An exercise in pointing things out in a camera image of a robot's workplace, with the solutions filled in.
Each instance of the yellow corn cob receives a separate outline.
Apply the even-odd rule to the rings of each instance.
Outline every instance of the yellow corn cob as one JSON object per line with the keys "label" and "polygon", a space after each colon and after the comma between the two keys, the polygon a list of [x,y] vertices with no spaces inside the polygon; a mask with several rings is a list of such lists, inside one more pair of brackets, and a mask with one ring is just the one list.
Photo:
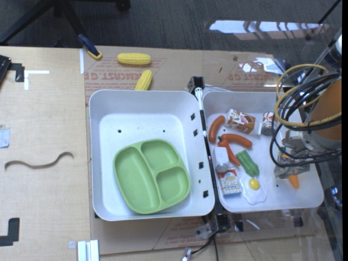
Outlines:
{"label": "yellow corn cob", "polygon": [[152,71],[150,71],[150,70],[144,71],[141,74],[134,89],[135,90],[147,90],[148,87],[150,86],[151,80],[152,80]]}
{"label": "yellow corn cob", "polygon": [[144,53],[120,53],[117,60],[122,64],[147,65],[151,63],[151,56]]}

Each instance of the green divided plate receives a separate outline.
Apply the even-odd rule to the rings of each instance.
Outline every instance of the green divided plate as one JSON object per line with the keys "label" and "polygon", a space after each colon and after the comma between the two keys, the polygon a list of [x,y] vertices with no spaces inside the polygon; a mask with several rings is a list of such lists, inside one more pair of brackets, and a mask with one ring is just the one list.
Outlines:
{"label": "green divided plate", "polygon": [[127,205],[152,214],[184,200],[190,192],[187,169],[174,146],[163,139],[129,145],[117,152],[114,174]]}

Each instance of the office chair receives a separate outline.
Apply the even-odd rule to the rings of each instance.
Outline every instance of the office chair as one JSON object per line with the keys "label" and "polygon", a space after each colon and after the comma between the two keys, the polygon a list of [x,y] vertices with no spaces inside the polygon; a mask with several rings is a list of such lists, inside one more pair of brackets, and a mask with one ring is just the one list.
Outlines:
{"label": "office chair", "polygon": [[113,2],[116,3],[116,7],[119,11],[125,11],[131,7],[130,0],[40,0],[6,32],[0,35],[0,44],[5,44],[52,7],[56,17],[62,16],[62,13],[65,15],[77,35],[82,34],[86,36],[86,31],[80,23],[70,1]]}

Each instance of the yellow cable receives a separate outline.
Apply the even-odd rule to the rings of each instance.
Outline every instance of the yellow cable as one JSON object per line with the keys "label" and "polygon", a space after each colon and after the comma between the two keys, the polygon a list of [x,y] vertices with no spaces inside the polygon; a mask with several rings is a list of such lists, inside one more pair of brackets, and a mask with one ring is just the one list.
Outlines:
{"label": "yellow cable", "polygon": [[[278,114],[278,107],[280,105],[280,103],[284,100],[284,98],[289,94],[291,93],[296,87],[292,87],[290,90],[288,90],[287,92],[285,92],[283,94],[283,96],[280,97],[280,99],[276,102],[276,105],[274,107],[274,114],[275,114],[275,118],[283,125],[285,126],[291,126],[291,127],[307,127],[308,126],[308,123],[293,123],[293,122],[290,122],[290,121],[287,121],[287,120],[284,120],[282,119],[279,114]],[[336,113],[330,117],[327,117],[327,118],[324,118],[322,120],[319,120],[319,121],[312,121],[310,122],[310,125],[311,126],[318,126],[318,125],[321,125],[321,124],[324,124],[326,122],[330,122],[336,118],[338,118],[339,116],[342,116],[342,111],[340,111],[339,113]]]}
{"label": "yellow cable", "polygon": [[325,68],[324,66],[321,66],[321,65],[316,65],[316,64],[301,64],[301,65],[293,66],[293,67],[289,68],[288,70],[286,70],[286,71],[279,77],[279,79],[278,79],[278,82],[277,82],[277,85],[276,85],[276,93],[277,93],[277,97],[278,97],[278,98],[280,98],[280,95],[279,95],[279,86],[280,86],[280,84],[281,84],[281,82],[282,82],[283,77],[284,77],[287,73],[293,71],[294,69],[299,69],[299,68],[301,68],[301,67],[317,67],[317,68],[319,68],[319,69],[324,70],[325,73],[328,73],[327,68]]}
{"label": "yellow cable", "polygon": [[[300,85],[298,86],[295,86],[295,87],[292,87],[290,90],[288,90],[287,92],[285,92],[282,96],[280,96],[279,94],[279,86],[281,84],[281,81],[282,79],[284,78],[284,76],[286,74],[288,74],[289,72],[293,71],[294,69],[299,69],[299,68],[302,68],[302,67],[316,67],[316,68],[319,68],[319,69],[322,69],[325,71],[325,73],[328,73],[328,69],[325,68],[324,66],[321,66],[321,65],[316,65],[316,64],[301,64],[301,65],[296,65],[296,66],[293,66],[291,68],[289,68],[288,70],[286,70],[278,79],[278,82],[277,82],[277,85],[276,85],[276,94],[277,94],[277,102],[276,102],[276,105],[275,105],[275,108],[274,108],[274,113],[275,113],[275,118],[283,125],[285,126],[291,126],[291,127],[307,127],[308,126],[308,123],[294,123],[294,122],[290,122],[290,121],[287,121],[287,120],[284,120],[282,119],[279,114],[278,114],[278,107],[280,105],[280,103],[286,98],[287,95],[289,95],[293,90],[295,90],[296,88],[298,88]],[[302,105],[300,106],[299,108],[303,108],[303,107],[307,107],[311,104],[313,104],[314,102],[316,102],[320,97],[321,95],[323,94],[324,92],[322,92],[317,98],[315,98],[314,100],[306,103],[306,105]],[[331,117],[327,117],[327,118],[324,118],[322,120],[319,120],[319,121],[312,121],[310,122],[310,125],[311,126],[318,126],[318,125],[322,125],[326,122],[330,122],[338,117],[340,117],[342,115],[342,112],[340,111],[339,113],[337,114],[334,114],[332,115]]]}

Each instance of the food package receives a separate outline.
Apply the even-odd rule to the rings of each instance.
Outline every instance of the food package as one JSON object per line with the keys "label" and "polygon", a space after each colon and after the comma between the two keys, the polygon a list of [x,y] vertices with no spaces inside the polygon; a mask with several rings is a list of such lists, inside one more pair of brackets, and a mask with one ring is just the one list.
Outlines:
{"label": "food package", "polygon": [[226,172],[218,172],[217,178],[220,182],[223,197],[241,194],[241,185],[234,169],[230,169]]}
{"label": "food package", "polygon": [[235,109],[230,109],[225,120],[225,127],[250,134],[254,130],[255,123],[255,117]]}

